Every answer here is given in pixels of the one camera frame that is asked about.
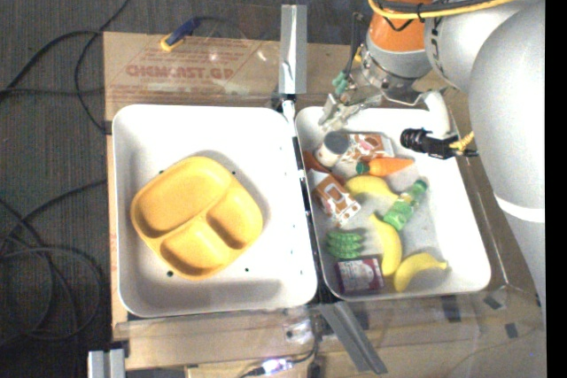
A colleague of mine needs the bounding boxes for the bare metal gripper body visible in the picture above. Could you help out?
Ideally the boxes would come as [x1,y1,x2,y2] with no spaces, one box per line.
[328,47,439,110]

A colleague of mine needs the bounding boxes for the small white can grey lid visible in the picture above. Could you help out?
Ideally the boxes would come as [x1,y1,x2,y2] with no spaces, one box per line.
[315,130,352,168]

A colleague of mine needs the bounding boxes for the brown and white carton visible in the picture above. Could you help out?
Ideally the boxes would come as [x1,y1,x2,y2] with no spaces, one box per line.
[345,132,396,166]
[310,173,362,228]

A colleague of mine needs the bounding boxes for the orange carrot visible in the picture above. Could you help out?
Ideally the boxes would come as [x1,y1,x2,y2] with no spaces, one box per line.
[354,156,416,179]

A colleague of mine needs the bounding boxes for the yellow banana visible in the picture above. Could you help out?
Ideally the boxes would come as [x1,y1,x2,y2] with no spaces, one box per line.
[392,251,450,294]
[369,212,404,278]
[344,174,400,203]

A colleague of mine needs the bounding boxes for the green plastic bottle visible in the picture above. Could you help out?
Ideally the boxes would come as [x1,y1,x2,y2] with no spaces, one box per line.
[382,178,430,233]

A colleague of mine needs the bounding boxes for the green pea pods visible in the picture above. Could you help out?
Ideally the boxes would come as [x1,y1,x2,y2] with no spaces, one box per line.
[324,229,366,260]

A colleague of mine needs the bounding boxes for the white plastic tray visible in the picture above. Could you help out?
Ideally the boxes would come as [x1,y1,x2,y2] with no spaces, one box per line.
[293,104,493,303]
[111,103,320,319]

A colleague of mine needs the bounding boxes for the brown cardboard board red print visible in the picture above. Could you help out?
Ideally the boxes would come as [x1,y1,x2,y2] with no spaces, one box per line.
[102,30,532,369]

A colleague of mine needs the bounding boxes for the yellow divided plate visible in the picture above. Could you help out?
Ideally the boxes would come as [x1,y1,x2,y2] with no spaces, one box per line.
[128,155,266,282]

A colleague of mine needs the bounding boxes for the black cylinder on white bracket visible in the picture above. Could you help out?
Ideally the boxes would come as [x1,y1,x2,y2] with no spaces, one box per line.
[400,89,460,161]

